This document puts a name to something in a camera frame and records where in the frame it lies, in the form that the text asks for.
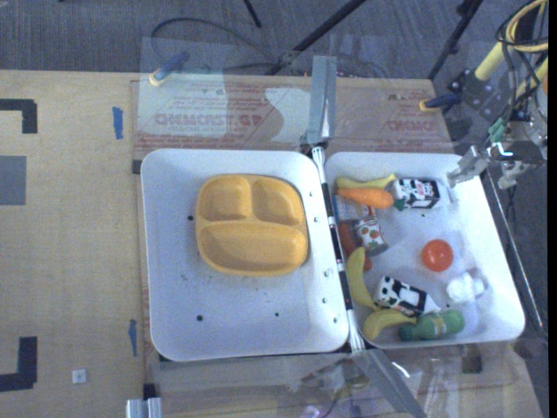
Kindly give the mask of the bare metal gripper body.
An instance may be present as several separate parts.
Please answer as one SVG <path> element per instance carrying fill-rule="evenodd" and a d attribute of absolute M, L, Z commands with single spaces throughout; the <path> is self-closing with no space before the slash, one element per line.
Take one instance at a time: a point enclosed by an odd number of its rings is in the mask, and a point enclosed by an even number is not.
<path fill-rule="evenodd" d="M 547 126 L 534 121 L 498 119 L 488 129 L 488 157 L 497 161 L 543 164 L 547 161 Z"/>

